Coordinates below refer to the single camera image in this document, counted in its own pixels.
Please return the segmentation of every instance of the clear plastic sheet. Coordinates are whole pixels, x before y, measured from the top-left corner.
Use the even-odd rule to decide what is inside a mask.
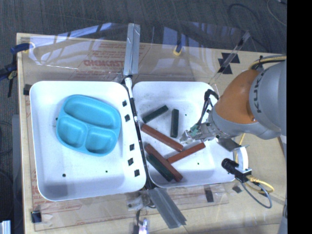
[[[128,30],[128,25],[105,23],[57,36],[21,34],[18,43],[28,42],[32,45],[32,48],[19,55],[21,89],[41,80],[121,83],[125,78],[125,64],[136,65],[136,60],[126,57]],[[248,32],[240,29],[197,22],[174,24],[164,21],[155,22],[153,27],[141,25],[137,71],[131,74],[132,82],[210,82],[221,94],[226,85],[259,56],[258,53],[241,56],[239,51],[244,50],[244,46],[251,50],[253,43]],[[37,187],[30,101],[28,96],[22,100],[26,105],[31,169],[28,185],[32,188],[32,210],[41,213],[41,222],[34,224],[35,231],[67,227],[62,231],[100,233],[103,229],[98,223],[111,221],[112,225],[120,224],[121,230],[129,229],[130,233],[140,209],[140,219],[148,219],[151,230],[169,233],[168,227],[157,216],[157,209],[142,203],[140,196],[145,194],[144,190],[63,202],[52,202],[42,197]],[[278,173],[278,169],[284,166],[282,153],[275,154],[278,158],[274,164],[266,159],[271,155],[271,150],[279,148],[276,141],[261,142],[259,145],[258,140],[248,136],[245,141],[253,149],[249,154],[250,166],[259,168],[255,173],[270,183],[282,181],[283,171]],[[262,171],[260,168],[264,168],[264,163],[273,171]],[[274,207],[269,212],[250,199],[236,181],[167,189],[168,195],[187,218],[187,225],[182,230],[178,229],[178,233],[185,233],[184,228],[188,233],[193,233],[278,224],[284,203],[283,184],[279,184],[276,191],[272,195]]]

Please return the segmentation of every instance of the blue plate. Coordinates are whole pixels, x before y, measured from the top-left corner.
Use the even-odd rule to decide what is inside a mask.
[[[117,109],[83,95],[69,96],[57,119],[57,137],[64,146],[96,156],[114,149],[120,128]]]

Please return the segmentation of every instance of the gray floor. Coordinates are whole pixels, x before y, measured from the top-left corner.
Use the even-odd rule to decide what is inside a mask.
[[[0,0],[0,68],[12,60],[16,33],[58,35],[106,22],[166,25],[191,21],[249,30],[252,47],[287,53],[287,0]],[[143,35],[141,41],[149,42]],[[0,81],[0,221],[13,218],[12,116],[18,114],[17,81]]]

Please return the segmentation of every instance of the dark green block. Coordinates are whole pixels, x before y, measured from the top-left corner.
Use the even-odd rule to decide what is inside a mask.
[[[174,175],[154,155],[150,154],[146,159],[168,182],[174,179]]]
[[[179,110],[173,109],[171,112],[171,129],[170,129],[170,136],[173,138],[177,137],[179,129]]]
[[[152,119],[155,119],[156,117],[162,115],[163,113],[167,112],[168,111],[168,107],[165,105],[161,108],[158,108],[156,111],[150,113],[149,115],[143,117],[143,121],[144,123],[147,123],[149,121],[151,121]]]

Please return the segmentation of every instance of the brown stick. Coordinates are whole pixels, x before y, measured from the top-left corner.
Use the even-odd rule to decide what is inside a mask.
[[[205,147],[206,146],[205,146],[204,142],[201,142],[200,144],[198,144],[196,146],[193,146],[193,147],[191,147],[191,148],[189,148],[189,149],[187,149],[185,151],[182,151],[181,153],[178,153],[176,155],[173,155],[173,156],[167,158],[167,160],[168,160],[168,162],[170,164],[172,164],[172,163],[174,163],[174,162],[176,162],[176,161],[178,161],[180,159],[185,158],[188,155],[191,155],[191,154],[193,154],[193,153],[195,153],[195,152],[197,152],[197,151],[199,151],[201,149],[204,149]]]
[[[183,176],[150,144],[147,144],[144,149],[148,154],[153,155],[165,166],[166,169],[169,170],[169,172],[173,174],[176,182],[179,182],[183,178]]]
[[[162,143],[166,144],[167,146],[175,149],[178,152],[181,152],[183,149],[183,145],[181,145],[180,143],[174,141],[173,139],[171,139],[168,136],[165,136],[164,134],[160,133],[159,131],[157,131],[156,129],[144,124],[141,127],[141,130],[143,132],[145,132],[146,134],[154,137],[155,139],[161,141]]]

